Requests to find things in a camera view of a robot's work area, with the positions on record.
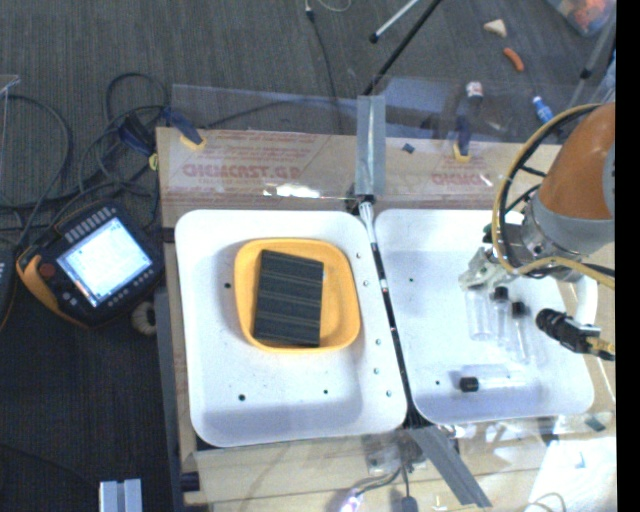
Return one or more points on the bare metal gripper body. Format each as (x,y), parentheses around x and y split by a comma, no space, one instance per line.
(482,267)

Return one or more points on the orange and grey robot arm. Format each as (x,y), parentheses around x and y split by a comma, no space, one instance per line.
(575,165)

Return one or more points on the clear plastic bottle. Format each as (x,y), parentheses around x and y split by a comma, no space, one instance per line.
(479,317)

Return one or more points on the clear bottle with black cap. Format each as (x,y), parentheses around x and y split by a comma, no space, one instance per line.
(469,384)
(521,335)
(501,320)

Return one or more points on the white plastic tray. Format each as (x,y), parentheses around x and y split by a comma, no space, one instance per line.
(435,325)
(280,385)

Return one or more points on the orange divided plate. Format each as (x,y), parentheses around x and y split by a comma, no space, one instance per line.
(340,300)

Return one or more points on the blue bottle white cap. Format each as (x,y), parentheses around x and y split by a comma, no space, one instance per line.
(543,110)

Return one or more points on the small white can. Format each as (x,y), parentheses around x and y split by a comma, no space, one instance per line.
(474,92)

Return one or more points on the brown cardboard board red print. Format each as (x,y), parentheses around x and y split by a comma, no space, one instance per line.
(320,160)

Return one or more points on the dark striped flat block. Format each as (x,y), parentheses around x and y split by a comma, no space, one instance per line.
(289,299)

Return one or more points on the orange sausage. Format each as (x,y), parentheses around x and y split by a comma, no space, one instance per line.
(514,59)

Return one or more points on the beige pizza slice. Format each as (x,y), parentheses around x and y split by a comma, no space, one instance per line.
(496,28)

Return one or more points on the colourful packet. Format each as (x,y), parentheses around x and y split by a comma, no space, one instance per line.
(587,14)

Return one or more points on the black cylinder on white bracket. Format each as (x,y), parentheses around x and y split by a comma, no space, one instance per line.
(562,326)

